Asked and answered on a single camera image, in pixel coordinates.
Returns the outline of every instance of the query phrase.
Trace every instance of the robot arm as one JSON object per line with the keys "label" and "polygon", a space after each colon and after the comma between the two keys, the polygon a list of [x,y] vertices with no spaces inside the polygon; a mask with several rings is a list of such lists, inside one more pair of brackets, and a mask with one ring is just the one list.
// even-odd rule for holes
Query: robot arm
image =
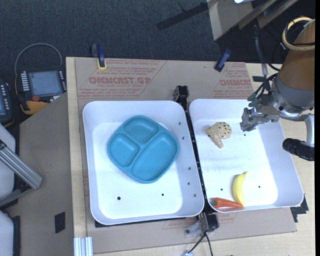
{"label": "robot arm", "polygon": [[[293,44],[287,40],[288,30],[297,22],[306,22]],[[316,21],[300,17],[291,21],[283,31],[282,41],[290,49],[280,71],[268,78],[253,93],[248,101],[251,109],[245,108],[240,127],[252,131],[257,125],[268,121],[277,122],[279,118],[295,122],[304,121],[307,128],[306,141],[286,139],[282,146],[293,155],[314,161],[314,114],[302,114],[315,106],[315,31]],[[264,94],[266,84],[272,81],[268,93]]]}

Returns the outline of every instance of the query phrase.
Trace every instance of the yellow banana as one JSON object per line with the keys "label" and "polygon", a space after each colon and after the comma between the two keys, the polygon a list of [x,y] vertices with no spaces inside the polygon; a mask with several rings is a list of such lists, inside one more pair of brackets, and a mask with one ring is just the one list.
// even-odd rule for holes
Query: yellow banana
{"label": "yellow banana", "polygon": [[232,184],[232,193],[234,200],[241,205],[245,205],[245,197],[243,193],[243,184],[245,181],[246,176],[249,174],[249,172],[245,172],[243,174],[237,175]]}

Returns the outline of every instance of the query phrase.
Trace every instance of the yellow clip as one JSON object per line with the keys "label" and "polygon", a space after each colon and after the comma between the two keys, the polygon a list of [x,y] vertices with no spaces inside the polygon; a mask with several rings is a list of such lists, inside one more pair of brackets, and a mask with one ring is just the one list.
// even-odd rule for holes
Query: yellow clip
{"label": "yellow clip", "polygon": [[98,69],[100,71],[106,71],[106,69],[107,69],[107,61],[106,61],[106,59],[104,59],[104,66],[103,67],[100,66],[99,59],[97,59],[96,62],[98,63]]}

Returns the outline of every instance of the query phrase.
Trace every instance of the orange carrot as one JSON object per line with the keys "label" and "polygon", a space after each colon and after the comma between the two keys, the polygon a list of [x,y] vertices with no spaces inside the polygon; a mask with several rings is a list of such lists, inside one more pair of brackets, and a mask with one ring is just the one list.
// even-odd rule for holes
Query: orange carrot
{"label": "orange carrot", "polygon": [[231,200],[227,200],[227,199],[223,199],[220,197],[215,197],[211,200],[210,204],[215,207],[215,208],[222,208],[222,207],[236,207],[236,208],[243,208],[244,206],[231,201]]}

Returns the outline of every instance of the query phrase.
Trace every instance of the blue plate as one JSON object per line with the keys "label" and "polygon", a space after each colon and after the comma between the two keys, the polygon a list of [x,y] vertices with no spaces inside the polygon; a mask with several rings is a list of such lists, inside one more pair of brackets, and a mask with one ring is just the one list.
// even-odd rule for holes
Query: blue plate
{"label": "blue plate", "polygon": [[157,181],[179,153],[177,139],[152,119],[137,115],[125,121],[107,145],[112,162],[141,183]]}

